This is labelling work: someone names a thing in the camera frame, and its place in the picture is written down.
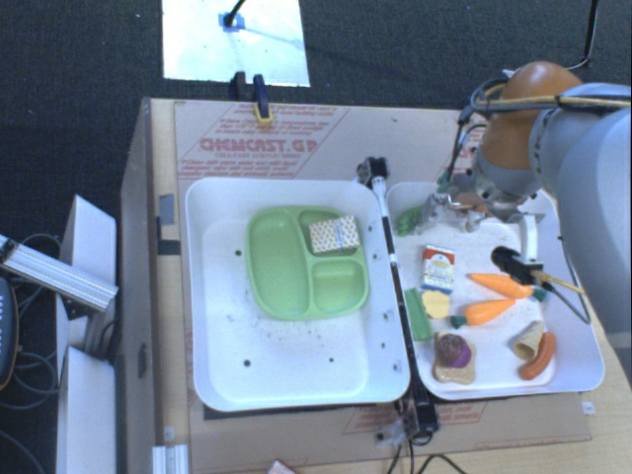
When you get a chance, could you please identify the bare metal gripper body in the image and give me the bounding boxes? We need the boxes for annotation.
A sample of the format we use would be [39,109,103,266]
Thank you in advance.
[440,185,537,224]

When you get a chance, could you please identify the green toy broccoli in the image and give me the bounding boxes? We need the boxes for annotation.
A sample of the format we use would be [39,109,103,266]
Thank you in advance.
[395,206,425,238]

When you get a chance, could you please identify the red and white carton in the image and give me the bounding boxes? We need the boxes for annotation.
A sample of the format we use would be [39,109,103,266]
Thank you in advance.
[420,244,457,294]

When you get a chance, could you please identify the thin black and white rod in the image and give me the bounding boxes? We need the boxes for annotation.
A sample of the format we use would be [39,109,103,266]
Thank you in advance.
[370,176,432,414]

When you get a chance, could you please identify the orange toy carrot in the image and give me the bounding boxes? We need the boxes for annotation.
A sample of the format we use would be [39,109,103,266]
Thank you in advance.
[468,272,549,303]
[448,297,517,330]

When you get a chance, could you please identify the yellow round biscuit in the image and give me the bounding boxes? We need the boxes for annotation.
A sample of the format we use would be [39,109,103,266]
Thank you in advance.
[421,289,451,320]

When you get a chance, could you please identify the yellow patterned carton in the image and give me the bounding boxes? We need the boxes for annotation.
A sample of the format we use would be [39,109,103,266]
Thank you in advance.
[308,214,361,257]

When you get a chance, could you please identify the purple and brown doughnut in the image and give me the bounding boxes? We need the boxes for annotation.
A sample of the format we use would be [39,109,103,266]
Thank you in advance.
[434,333,472,369]

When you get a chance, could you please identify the beige toy ice cream cone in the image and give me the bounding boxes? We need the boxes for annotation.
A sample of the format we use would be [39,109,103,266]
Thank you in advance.
[513,319,546,362]

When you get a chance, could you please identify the white plastic tray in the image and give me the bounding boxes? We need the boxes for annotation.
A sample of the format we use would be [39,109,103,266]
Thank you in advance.
[185,176,412,413]
[385,181,606,402]

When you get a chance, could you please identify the orange toy sausage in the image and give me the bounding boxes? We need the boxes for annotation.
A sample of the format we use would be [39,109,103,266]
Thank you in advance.
[518,331,558,382]

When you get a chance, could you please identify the beige toy bread slice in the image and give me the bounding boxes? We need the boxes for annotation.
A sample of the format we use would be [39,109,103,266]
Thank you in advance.
[432,336,477,386]

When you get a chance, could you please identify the green divided plate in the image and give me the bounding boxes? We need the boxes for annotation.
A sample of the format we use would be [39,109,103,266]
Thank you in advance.
[245,206,370,322]

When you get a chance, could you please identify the brown cardboard board red print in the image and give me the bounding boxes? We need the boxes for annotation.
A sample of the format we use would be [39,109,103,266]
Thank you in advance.
[173,100,593,464]

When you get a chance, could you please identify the black cylinder on white bracket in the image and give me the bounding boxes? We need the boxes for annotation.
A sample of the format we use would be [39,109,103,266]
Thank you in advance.
[490,213,545,286]

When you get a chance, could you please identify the black block with thin wires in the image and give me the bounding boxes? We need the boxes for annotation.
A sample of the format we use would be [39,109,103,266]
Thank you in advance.
[394,396,440,444]
[356,156,392,185]

